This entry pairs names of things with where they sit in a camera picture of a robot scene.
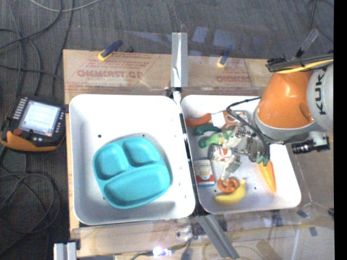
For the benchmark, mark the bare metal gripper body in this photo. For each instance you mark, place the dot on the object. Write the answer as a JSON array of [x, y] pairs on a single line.
[[248, 145]]

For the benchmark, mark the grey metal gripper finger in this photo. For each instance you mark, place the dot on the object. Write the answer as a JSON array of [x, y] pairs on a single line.
[[226, 172], [235, 163]]

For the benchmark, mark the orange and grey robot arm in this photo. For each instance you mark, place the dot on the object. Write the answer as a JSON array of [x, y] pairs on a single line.
[[284, 101]]

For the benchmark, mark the brown pretzel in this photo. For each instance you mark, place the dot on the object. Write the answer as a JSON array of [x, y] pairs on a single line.
[[223, 186]]

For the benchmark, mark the red and white can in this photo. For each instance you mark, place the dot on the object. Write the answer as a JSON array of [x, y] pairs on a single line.
[[221, 153]]

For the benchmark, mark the white blue and red carton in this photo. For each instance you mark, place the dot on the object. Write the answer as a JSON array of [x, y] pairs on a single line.
[[204, 173]]

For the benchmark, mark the yellow banana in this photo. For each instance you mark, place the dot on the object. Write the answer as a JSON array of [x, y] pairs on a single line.
[[230, 198]]

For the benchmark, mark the green bottle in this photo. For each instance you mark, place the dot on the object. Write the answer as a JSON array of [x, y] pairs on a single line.
[[211, 139]]

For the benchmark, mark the orange carrot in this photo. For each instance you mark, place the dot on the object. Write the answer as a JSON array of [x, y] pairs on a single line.
[[268, 176]]

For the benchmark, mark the dark green toy vegetable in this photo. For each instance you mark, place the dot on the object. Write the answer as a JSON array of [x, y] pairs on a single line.
[[204, 129]]

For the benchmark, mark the orange sausage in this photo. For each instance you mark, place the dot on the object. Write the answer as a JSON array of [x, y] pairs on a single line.
[[198, 120]]

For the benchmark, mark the white plastic tray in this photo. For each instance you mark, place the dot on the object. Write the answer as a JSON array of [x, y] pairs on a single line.
[[282, 196], [86, 188]]

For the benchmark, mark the blue divided plate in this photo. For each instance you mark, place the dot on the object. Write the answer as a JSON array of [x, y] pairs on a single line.
[[132, 172]]

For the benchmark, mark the brown cardboard board red print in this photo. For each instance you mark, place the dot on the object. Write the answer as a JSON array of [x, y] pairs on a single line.
[[114, 74]]

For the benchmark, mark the black cylinder on white bracket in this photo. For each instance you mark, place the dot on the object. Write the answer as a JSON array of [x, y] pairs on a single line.
[[309, 144]]

